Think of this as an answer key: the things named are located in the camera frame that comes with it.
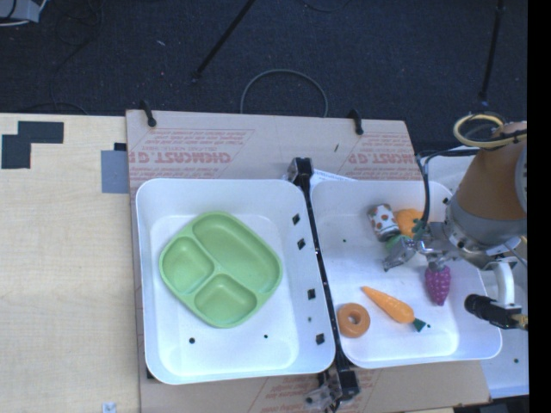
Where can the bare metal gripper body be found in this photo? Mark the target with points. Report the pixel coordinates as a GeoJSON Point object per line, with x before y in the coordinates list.
{"type": "Point", "coordinates": [452, 241]}

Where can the orange doughnut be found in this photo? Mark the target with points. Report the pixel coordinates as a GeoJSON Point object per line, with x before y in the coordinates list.
{"type": "Point", "coordinates": [344, 323]}

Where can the orange toy pumpkin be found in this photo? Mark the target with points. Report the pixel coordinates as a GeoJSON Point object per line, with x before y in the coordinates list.
{"type": "Point", "coordinates": [406, 222]}

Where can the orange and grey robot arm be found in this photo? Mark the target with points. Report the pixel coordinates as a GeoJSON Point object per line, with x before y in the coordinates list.
{"type": "Point", "coordinates": [490, 179]}

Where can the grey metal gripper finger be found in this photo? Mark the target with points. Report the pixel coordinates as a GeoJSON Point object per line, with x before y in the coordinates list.
{"type": "Point", "coordinates": [398, 254]}
{"type": "Point", "coordinates": [437, 264]}

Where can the thin black and white rod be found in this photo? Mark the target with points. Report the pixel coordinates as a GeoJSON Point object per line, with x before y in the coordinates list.
{"type": "Point", "coordinates": [320, 256]}

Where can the black cylinder on white bracket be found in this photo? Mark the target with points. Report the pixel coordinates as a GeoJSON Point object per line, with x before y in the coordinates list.
{"type": "Point", "coordinates": [490, 310]}

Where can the orange carrot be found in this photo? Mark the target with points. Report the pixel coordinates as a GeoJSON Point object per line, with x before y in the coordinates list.
{"type": "Point", "coordinates": [389, 304]}

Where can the brown cardboard board red print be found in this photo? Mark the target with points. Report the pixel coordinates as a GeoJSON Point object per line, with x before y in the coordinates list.
{"type": "Point", "coordinates": [267, 149]}

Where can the green divided plate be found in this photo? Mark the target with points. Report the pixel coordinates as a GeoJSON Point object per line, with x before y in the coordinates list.
{"type": "Point", "coordinates": [221, 267]}

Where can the small green toy leaf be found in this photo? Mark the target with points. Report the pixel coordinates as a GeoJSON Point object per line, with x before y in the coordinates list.
{"type": "Point", "coordinates": [393, 242]}

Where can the purple grapes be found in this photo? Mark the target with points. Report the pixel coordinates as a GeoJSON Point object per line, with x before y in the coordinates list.
{"type": "Point", "coordinates": [438, 286]}

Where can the white can with orange dots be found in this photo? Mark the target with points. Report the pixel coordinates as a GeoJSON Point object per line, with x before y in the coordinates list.
{"type": "Point", "coordinates": [382, 222]}

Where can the white plastic tray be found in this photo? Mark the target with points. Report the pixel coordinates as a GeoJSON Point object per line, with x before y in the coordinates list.
{"type": "Point", "coordinates": [241, 359]}
{"type": "Point", "coordinates": [387, 351]}

